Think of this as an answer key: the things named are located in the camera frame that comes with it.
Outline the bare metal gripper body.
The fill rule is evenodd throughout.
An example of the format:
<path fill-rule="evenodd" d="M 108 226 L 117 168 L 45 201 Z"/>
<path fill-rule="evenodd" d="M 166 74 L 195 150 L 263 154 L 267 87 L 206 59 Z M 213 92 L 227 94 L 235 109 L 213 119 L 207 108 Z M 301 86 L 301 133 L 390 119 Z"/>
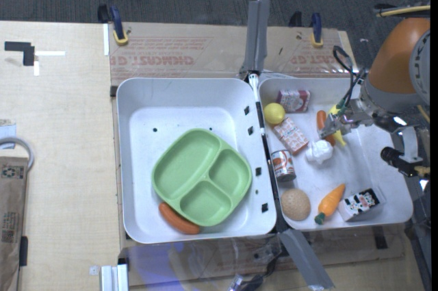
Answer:
<path fill-rule="evenodd" d="M 367 110 L 367 105 L 363 104 L 360 99 L 350 100 L 345 112 L 341 116 L 341 124 L 348 128 L 373 125 L 374 120 L 367 113 Z"/>

